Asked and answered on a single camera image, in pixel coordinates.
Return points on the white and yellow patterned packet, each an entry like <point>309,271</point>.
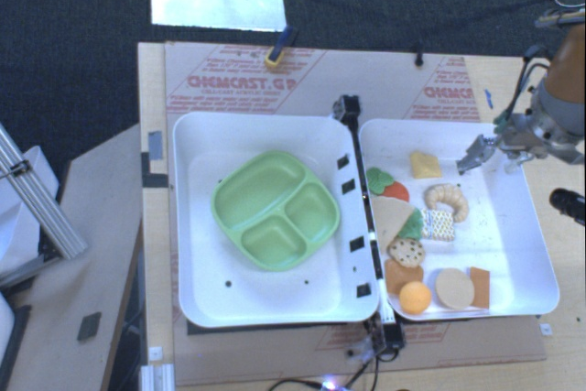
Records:
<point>438,225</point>

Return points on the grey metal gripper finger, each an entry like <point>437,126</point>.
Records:
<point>478,151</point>

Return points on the yellow cheese wedge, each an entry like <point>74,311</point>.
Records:
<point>425,165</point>

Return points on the chocolate chip biscuit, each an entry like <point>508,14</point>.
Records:
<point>406,252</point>

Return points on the tan round biscuit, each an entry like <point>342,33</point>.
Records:
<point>454,288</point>

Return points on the tan sandwich with green lettuce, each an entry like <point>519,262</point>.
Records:
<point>391,215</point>

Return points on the orange ball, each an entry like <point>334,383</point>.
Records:
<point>415,297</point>

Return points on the orange bread piece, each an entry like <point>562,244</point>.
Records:
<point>398,274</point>

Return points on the orange cheese slice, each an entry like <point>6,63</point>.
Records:
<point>481,286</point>

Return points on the green divided plate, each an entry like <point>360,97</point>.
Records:
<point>270,206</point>

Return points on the tan croissant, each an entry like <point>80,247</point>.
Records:
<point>446,197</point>

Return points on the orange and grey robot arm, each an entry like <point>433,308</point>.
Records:
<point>567,73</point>

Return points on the white plastic tray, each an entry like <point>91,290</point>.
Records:
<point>210,279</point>
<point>508,242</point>

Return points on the red tomato slice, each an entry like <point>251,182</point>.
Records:
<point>399,192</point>

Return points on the thin black and white rod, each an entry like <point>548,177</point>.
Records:
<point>361,183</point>

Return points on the brown cardboard board red print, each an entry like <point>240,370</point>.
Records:
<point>384,82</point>

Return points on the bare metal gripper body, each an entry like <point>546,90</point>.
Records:
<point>542,137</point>

